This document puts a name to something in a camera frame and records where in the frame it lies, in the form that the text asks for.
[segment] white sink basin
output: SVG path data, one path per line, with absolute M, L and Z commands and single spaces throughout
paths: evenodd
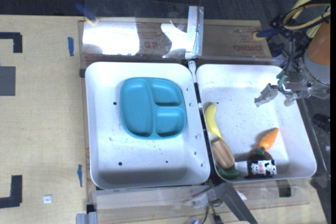
M 120 89 L 127 79 L 163 78 L 182 91 L 184 131 L 161 140 L 131 136 L 123 128 Z M 175 63 L 95 62 L 85 73 L 93 182 L 102 189 L 198 185 L 210 175 L 196 94 L 189 70 Z
M 297 103 L 285 106 L 281 93 L 260 107 L 254 103 L 268 83 L 277 84 L 281 70 L 276 66 L 207 64 L 200 66 L 196 75 L 203 106 L 216 103 L 216 123 L 237 162 L 246 161 L 261 138 L 277 127 L 279 134 L 268 150 L 277 175 L 264 180 L 308 178 L 317 165 Z M 252 180 L 261 179 L 240 177 L 232 182 Z

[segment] blue divided plate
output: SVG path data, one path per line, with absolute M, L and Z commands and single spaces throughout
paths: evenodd
M 186 126 L 184 99 L 179 87 L 160 78 L 131 78 L 120 90 L 120 115 L 124 129 L 143 139 L 172 138 Z

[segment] wooden board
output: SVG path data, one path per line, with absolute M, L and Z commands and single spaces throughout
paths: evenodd
M 82 20 L 0 16 L 1 32 L 23 35 L 22 54 L 13 53 L 12 40 L 0 39 L 1 66 L 16 67 L 16 95 L 0 97 L 0 198 L 10 195 L 12 175 L 23 176 L 23 202 L 19 207 L 0 209 L 0 223 L 69 224 L 76 223 L 77 213 L 86 211 L 88 188 L 78 35 L 78 23 Z M 72 57 L 68 37 L 74 40 Z M 83 187 L 77 175 L 79 164 Z M 308 203 L 268 209 L 251 207 L 252 214 L 259 223 L 326 223 L 316 190 L 306 184 Z M 43 197 L 49 194 L 52 203 L 44 204 Z M 225 223 L 237 222 L 231 212 L 222 213 L 221 217 Z M 185 223 L 187 218 L 173 221 Z M 209 216 L 206 223 L 213 222 Z

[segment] sink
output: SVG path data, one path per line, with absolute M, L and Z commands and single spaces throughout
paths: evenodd
M 208 179 L 208 153 L 192 75 L 186 67 L 95 62 L 87 68 L 85 81 L 90 172 L 99 188 L 199 185 Z M 124 92 L 124 85 L 131 90 Z M 140 120 L 128 117 L 125 124 L 120 111 L 125 104 L 130 107 L 132 87 L 148 85 L 152 91 L 147 97 L 139 95 L 139 104 L 152 100 L 148 111 L 154 114 L 148 112 Z M 162 100 L 165 95 L 168 101 Z M 138 99 L 137 94 L 132 96 L 131 104 Z M 132 124 L 133 119 L 139 124 Z
M 263 180 L 310 178 L 317 163 L 297 102 L 285 106 L 286 97 L 279 93 L 259 107 L 254 103 L 265 85 L 277 84 L 281 71 L 277 66 L 205 64 L 196 76 L 203 107 L 216 103 L 216 123 L 236 162 L 245 162 L 261 138 L 277 127 L 277 139 L 268 149 L 277 175 Z M 237 169 L 245 173 L 246 164 Z M 227 181 L 248 183 L 261 178 Z

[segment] toy carrot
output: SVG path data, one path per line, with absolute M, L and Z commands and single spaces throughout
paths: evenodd
M 259 147 L 263 147 L 265 150 L 269 150 L 279 133 L 279 128 L 274 129 L 273 131 L 266 134 L 260 141 Z

